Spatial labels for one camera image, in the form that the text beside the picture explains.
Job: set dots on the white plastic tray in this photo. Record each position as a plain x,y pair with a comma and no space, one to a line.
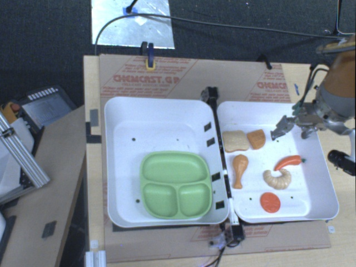
306,188
155,121

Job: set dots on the beige toy bread slice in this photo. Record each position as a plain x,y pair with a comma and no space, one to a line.
235,141

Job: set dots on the black cylinder on white bracket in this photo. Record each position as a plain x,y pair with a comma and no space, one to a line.
342,161

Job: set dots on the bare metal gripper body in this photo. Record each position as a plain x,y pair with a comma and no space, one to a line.
311,117

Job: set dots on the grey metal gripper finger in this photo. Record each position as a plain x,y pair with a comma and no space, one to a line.
308,133
282,128

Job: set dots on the orange toy carrot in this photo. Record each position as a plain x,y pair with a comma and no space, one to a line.
287,161

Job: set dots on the brown cardboard board red print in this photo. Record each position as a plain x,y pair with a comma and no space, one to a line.
172,76

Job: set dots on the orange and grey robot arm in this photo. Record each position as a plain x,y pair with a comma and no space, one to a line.
340,74

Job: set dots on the green divided plate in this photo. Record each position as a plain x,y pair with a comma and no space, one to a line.
173,185

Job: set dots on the thin black and white rod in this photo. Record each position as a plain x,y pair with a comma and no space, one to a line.
222,154

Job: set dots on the orange toy chicken drumstick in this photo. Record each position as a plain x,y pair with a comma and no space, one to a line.
239,167

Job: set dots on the red toy tomato slice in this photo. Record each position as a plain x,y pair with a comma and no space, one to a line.
270,202

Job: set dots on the orange toy biscuit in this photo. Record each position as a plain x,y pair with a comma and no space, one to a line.
256,139

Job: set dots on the beige toy croissant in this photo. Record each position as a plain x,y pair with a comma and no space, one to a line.
279,182

